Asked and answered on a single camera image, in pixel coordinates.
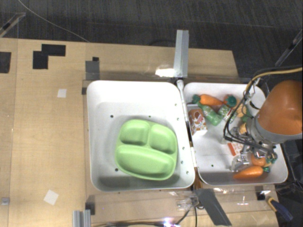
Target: thin white wire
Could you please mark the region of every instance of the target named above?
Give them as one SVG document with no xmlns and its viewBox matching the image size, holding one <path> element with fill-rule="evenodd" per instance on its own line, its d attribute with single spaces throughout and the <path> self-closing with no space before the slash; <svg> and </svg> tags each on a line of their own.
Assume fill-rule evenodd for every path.
<svg viewBox="0 0 303 227">
<path fill-rule="evenodd" d="M 53 26 L 55 26 L 55 27 L 58 27 L 58 28 L 60 28 L 60 29 L 63 29 L 63 30 L 65 30 L 65 31 L 67 31 L 67 32 L 69 32 L 69 33 L 71 33 L 71 34 L 73 34 L 73 35 L 79 37 L 80 39 L 82 39 L 82 40 L 84 40 L 84 41 L 86 41 L 86 42 L 89 42 L 87 39 L 81 37 L 80 35 L 78 35 L 78 34 L 72 32 L 72 31 L 70 31 L 70 30 L 68 30 L 68 29 L 66 29 L 66 28 L 63 28 L 63 27 L 61 27 L 61 26 L 59 26 L 59 25 L 56 25 L 56 24 L 54 24 L 53 22 L 51 22 L 51 21 L 47 20 L 46 18 L 40 16 L 39 14 L 35 13 L 33 10 L 29 9 L 21 0 L 18 0 L 18 2 L 19 2 L 23 7 L 25 7 L 28 11 L 30 11 L 30 12 L 33 13 L 33 14 L 35 14 L 37 17 L 41 18 L 42 20 L 46 21 L 47 23 L 50 23 L 51 25 L 53 25 Z"/>
</svg>

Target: black floor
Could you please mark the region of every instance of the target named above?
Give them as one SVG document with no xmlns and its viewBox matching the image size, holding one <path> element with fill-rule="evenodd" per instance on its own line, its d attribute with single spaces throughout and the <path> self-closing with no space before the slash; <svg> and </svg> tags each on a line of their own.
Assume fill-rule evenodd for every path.
<svg viewBox="0 0 303 227">
<path fill-rule="evenodd" d="M 187 29 L 191 48 L 232 50 L 239 75 L 246 78 L 273 66 L 303 23 L 303 0 L 21 1 L 90 42 L 174 46 L 176 30 Z M 83 41 L 38 18 L 17 0 L 0 0 L 0 25 L 17 12 L 27 15 L 6 37 Z M 296 64 L 302 65 L 302 42 L 284 63 Z M 270 87 L 282 79 L 302 81 L 302 73 L 273 76 Z M 294 203 L 292 196 L 281 197 L 285 199 Z M 302 213 L 302 196 L 298 199 Z"/>
</svg>

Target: white plastic tray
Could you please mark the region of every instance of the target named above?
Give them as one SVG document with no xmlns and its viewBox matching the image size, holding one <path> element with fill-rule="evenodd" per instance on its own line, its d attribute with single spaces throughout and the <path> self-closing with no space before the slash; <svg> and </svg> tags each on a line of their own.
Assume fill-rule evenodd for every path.
<svg viewBox="0 0 303 227">
<path fill-rule="evenodd" d="M 241 99 L 246 85 L 221 84 L 221 83 L 189 83 L 184 88 L 186 103 L 191 103 L 194 94 L 209 94 L 218 99 L 232 94 Z M 255 88 L 256 93 L 252 99 L 254 105 L 260 108 L 265 101 L 265 96 L 260 88 Z M 255 115 L 256 109 L 249 108 Z M 240 123 L 237 118 L 230 127 Z M 275 152 L 278 160 L 271 166 L 270 173 L 264 173 L 260 178 L 251 180 L 235 180 L 230 171 L 233 156 L 227 144 L 221 144 L 225 121 L 214 127 L 209 122 L 208 132 L 204 136 L 193 136 L 193 145 L 196 151 L 196 161 L 201 179 L 210 185 L 238 185 L 238 184 L 268 184 L 282 183 L 287 179 L 288 170 L 280 145 L 276 146 Z"/>
<path fill-rule="evenodd" d="M 100 191 L 189 187 L 195 178 L 180 93 L 167 82 L 95 81 L 87 89 L 90 171 Z M 149 181 L 117 171 L 116 140 L 122 124 L 143 119 L 172 129 L 178 140 L 177 166 L 165 181 Z"/>
</svg>

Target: yellow cable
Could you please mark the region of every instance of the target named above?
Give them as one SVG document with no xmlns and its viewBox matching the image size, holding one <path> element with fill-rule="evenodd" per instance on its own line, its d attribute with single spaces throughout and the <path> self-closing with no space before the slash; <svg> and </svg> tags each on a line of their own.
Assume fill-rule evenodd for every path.
<svg viewBox="0 0 303 227">
<path fill-rule="evenodd" d="M 292 70 L 280 70 L 280 71 L 269 71 L 269 72 L 264 72 L 261 73 L 257 76 L 255 76 L 253 79 L 250 80 L 250 82 L 247 84 L 245 91 L 247 92 L 248 88 L 251 86 L 251 84 L 260 77 L 263 76 L 267 76 L 267 75 L 273 75 L 273 74 L 288 74 L 288 73 L 295 73 L 295 72 L 299 72 L 302 71 L 302 67 L 300 68 L 296 68 L 296 69 L 292 69 Z"/>
</svg>

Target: orange carrot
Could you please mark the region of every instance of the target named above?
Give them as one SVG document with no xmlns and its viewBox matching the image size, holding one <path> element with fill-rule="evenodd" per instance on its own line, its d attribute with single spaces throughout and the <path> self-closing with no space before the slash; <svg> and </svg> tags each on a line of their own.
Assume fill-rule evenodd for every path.
<svg viewBox="0 0 303 227">
<path fill-rule="evenodd" d="M 209 96 L 207 94 L 202 94 L 200 96 L 200 103 L 203 105 L 208 105 L 208 106 L 215 106 L 215 105 L 222 105 L 223 102 L 220 101 L 219 99 Z"/>
<path fill-rule="evenodd" d="M 261 176 L 263 173 L 263 168 L 260 166 L 250 166 L 235 175 L 233 175 L 234 179 L 250 179 Z"/>
<path fill-rule="evenodd" d="M 254 154 L 251 154 L 251 162 L 255 166 L 264 166 L 266 164 L 265 157 L 255 158 Z"/>
</svg>

